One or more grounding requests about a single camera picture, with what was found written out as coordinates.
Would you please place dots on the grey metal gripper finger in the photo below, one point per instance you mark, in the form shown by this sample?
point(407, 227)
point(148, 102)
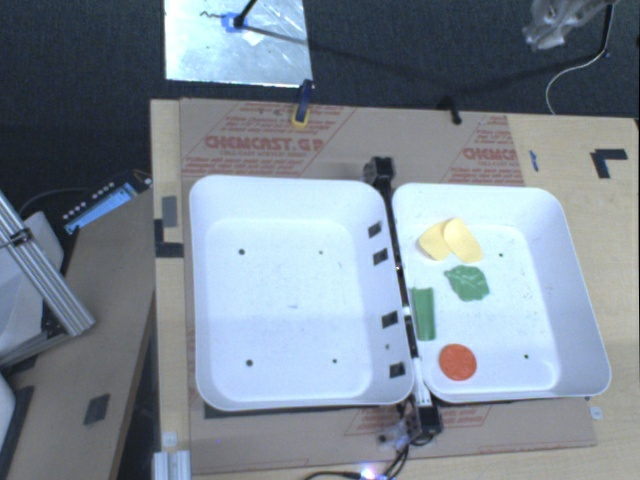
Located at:
point(542, 15)
point(577, 10)

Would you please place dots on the white plastic tray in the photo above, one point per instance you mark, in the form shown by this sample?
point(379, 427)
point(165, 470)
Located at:
point(290, 293)
point(520, 313)

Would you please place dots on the thin black and white rod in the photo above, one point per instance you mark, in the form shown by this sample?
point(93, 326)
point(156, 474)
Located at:
point(397, 263)

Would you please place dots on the orange round slice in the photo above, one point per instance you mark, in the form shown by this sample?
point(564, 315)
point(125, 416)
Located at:
point(457, 363)

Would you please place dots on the green lettuce leaf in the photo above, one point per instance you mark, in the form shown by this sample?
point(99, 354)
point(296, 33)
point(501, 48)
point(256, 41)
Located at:
point(467, 283)

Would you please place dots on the brown cardboard board red print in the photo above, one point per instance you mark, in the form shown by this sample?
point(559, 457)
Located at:
point(330, 138)

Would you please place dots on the green rectangular strip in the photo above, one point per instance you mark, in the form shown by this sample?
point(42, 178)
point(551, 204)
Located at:
point(424, 315)

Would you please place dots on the yellow oval slice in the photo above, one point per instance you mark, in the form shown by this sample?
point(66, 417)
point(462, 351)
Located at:
point(432, 244)
point(465, 242)

